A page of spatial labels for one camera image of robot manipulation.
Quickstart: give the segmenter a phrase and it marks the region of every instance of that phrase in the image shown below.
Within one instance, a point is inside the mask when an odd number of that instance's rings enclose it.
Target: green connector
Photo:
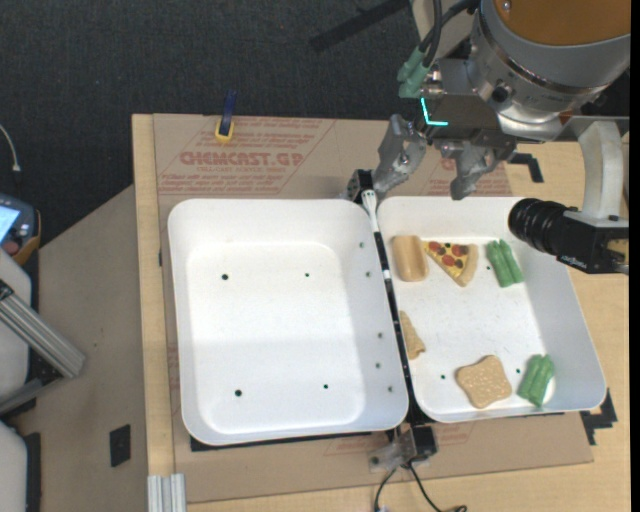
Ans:
[[[555,367],[547,354],[536,354],[527,363],[527,372],[518,388],[518,396],[529,400],[537,407],[542,406],[549,381],[555,373]]]
[[[522,275],[522,270],[518,266],[518,262],[513,257],[513,252],[511,251],[511,247],[504,240],[500,240],[500,251],[504,256],[505,261],[509,267],[509,271],[511,272],[511,277],[513,277],[514,283],[522,283],[524,281],[524,276]]]
[[[509,271],[509,265],[500,250],[498,242],[489,242],[487,245],[487,257],[493,266],[500,287],[506,288],[507,286],[511,286],[514,283],[513,276]]]
[[[418,64],[409,78],[400,86],[398,95],[401,98],[417,98],[420,96],[420,90],[422,89],[422,82],[427,76],[429,68],[425,68],[422,64]]]
[[[416,46],[407,59],[407,62],[405,62],[400,68],[400,71],[398,71],[398,82],[406,81],[406,79],[411,76],[411,73],[413,73],[413,70],[416,69],[416,66],[422,62],[422,59],[424,59],[424,53]]]

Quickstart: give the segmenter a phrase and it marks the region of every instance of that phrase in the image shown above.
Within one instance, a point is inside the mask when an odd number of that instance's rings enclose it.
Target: black fabric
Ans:
[[[0,3],[0,123],[43,243],[133,181],[131,114],[388,119],[418,43],[409,1],[322,51],[312,40],[383,0]],[[0,139],[0,190],[14,196]]]

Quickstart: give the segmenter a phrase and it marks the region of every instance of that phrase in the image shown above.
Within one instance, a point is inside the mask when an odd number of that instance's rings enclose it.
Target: white tray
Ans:
[[[362,208],[190,199],[168,233],[193,437],[228,445],[403,421],[408,394]]]
[[[398,308],[407,312],[426,345],[410,361],[416,400],[431,418],[457,422],[528,414],[588,410],[602,403],[606,384],[567,267],[511,235],[507,219],[517,198],[394,197],[378,209]],[[429,276],[402,281],[391,241],[396,235],[475,243],[479,262],[465,288],[429,260]],[[525,282],[500,288],[485,245],[504,239]],[[516,395],[533,354],[549,354],[556,375],[537,408]],[[455,380],[458,368],[493,354],[513,388],[510,398],[475,409]]]

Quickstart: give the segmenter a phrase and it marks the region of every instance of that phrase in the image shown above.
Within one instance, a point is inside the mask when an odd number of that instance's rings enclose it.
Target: black cylinder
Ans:
[[[522,199],[509,213],[509,229],[531,247],[557,256],[562,246],[564,212],[567,209],[553,201]]]

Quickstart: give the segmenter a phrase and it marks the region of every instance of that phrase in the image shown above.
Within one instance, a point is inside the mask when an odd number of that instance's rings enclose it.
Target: white cable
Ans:
[[[13,170],[19,172],[22,169],[20,168],[20,164],[18,163],[18,154],[16,153],[16,147],[13,145],[13,141],[9,136],[9,132],[4,129],[4,126],[2,126],[2,124],[0,124],[0,131],[3,133],[3,135],[7,139],[7,142],[9,143],[9,147],[11,148],[11,154],[13,155]]]

